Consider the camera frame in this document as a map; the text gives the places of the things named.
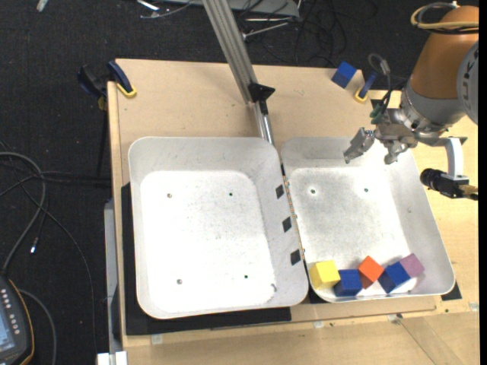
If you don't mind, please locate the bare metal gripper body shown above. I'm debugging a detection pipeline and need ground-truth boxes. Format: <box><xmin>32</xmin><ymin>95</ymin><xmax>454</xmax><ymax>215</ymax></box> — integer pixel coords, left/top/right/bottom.
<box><xmin>374</xmin><ymin>107</ymin><xmax>450</xmax><ymax>147</ymax></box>

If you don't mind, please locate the blue cube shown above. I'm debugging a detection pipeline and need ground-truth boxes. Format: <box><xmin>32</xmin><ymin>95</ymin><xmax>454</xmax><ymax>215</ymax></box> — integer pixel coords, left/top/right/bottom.
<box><xmin>377</xmin><ymin>261</ymin><xmax>412</xmax><ymax>294</ymax></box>
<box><xmin>333</xmin><ymin>268</ymin><xmax>363</xmax><ymax>298</ymax></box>
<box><xmin>330</xmin><ymin>61</ymin><xmax>358</xmax><ymax>89</ymax></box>

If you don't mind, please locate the white plastic tray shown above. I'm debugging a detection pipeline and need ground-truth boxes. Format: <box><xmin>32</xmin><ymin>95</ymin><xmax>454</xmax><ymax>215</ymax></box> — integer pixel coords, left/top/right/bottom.
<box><xmin>127</xmin><ymin>135</ymin><xmax>310</xmax><ymax>320</ymax></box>
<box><xmin>280</xmin><ymin>136</ymin><xmax>457</xmax><ymax>304</ymax></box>

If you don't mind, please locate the purple cube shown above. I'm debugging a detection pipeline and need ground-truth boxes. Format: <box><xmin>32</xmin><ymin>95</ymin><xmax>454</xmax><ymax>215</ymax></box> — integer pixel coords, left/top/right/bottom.
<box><xmin>399</xmin><ymin>252</ymin><xmax>425</xmax><ymax>280</ymax></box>

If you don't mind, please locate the orange cube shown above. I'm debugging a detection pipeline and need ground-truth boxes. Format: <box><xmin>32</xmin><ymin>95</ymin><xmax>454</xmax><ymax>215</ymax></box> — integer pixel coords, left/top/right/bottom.
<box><xmin>358</xmin><ymin>255</ymin><xmax>385</xmax><ymax>290</ymax></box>

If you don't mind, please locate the yellow cube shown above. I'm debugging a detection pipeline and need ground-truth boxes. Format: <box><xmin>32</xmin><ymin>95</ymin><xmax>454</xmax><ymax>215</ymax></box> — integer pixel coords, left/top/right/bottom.
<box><xmin>307</xmin><ymin>260</ymin><xmax>342</xmax><ymax>290</ymax></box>

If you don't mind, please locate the pale wood board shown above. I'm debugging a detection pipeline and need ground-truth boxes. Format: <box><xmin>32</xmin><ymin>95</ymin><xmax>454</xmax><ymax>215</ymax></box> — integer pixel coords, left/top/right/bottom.
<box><xmin>113</xmin><ymin>58</ymin><xmax>479</xmax><ymax>349</ymax></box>

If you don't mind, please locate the black cylinder on white bracket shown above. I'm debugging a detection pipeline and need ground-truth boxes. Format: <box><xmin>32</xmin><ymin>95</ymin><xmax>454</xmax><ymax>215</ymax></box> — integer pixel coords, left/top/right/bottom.
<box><xmin>419</xmin><ymin>136</ymin><xmax>471</xmax><ymax>199</ymax></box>

